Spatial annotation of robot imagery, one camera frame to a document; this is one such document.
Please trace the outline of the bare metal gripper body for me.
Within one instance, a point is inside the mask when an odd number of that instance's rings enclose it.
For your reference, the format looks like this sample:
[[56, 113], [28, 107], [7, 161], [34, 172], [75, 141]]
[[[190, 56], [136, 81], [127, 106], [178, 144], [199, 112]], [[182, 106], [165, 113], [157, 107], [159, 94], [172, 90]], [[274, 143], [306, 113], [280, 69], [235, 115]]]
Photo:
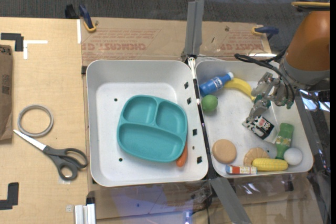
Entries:
[[286, 109], [291, 109], [295, 97], [291, 85], [288, 85], [279, 78], [270, 78], [269, 81], [269, 102], [276, 106], [285, 106]]

